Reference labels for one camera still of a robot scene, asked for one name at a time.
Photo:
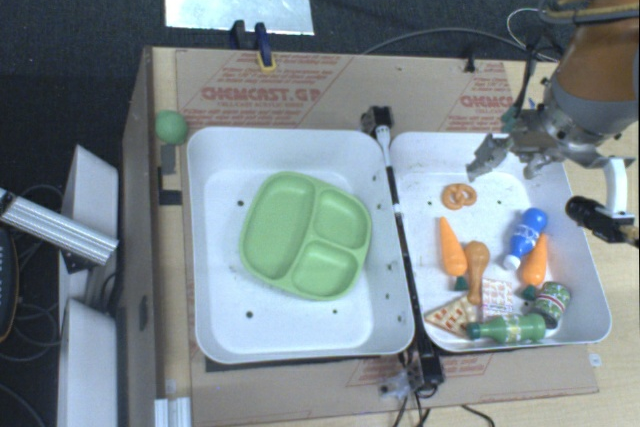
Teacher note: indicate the pizza slice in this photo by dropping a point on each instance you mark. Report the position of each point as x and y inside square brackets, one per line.
[452, 317]

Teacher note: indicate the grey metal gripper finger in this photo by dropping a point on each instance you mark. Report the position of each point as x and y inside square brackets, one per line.
[487, 157]
[536, 164]

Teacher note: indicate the orange pretzel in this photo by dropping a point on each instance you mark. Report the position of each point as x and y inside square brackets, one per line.
[450, 200]

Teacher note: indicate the brown cardboard board red print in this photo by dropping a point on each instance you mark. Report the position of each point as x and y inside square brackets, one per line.
[410, 85]

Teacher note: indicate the white packet with red print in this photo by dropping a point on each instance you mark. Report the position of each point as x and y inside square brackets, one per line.
[497, 295]

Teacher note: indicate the white plastic tray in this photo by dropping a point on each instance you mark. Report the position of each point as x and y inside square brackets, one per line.
[220, 325]
[575, 315]

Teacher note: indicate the green divided plate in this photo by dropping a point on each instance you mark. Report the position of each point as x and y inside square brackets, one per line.
[280, 230]

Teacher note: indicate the orange carrot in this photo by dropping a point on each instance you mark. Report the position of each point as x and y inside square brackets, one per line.
[535, 262]
[451, 250]

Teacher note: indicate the brown chicken drumstick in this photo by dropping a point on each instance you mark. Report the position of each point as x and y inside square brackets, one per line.
[476, 265]

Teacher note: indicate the green bottle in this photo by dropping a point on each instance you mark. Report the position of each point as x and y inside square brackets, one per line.
[515, 328]

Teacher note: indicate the green can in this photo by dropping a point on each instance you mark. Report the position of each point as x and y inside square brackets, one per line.
[552, 297]

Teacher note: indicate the green ball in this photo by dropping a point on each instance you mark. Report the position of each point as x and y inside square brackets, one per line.
[171, 127]

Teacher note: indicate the thin black and white rod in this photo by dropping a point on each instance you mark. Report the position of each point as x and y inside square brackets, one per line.
[400, 220]

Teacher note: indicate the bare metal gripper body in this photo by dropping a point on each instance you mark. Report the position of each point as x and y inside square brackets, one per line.
[542, 135]

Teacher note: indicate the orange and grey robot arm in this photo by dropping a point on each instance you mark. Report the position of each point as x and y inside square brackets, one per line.
[595, 60]

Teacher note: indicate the black cylinder on white bracket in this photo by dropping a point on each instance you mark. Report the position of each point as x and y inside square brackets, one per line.
[616, 182]

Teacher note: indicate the blue and white bottle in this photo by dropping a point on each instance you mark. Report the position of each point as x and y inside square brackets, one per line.
[526, 232]

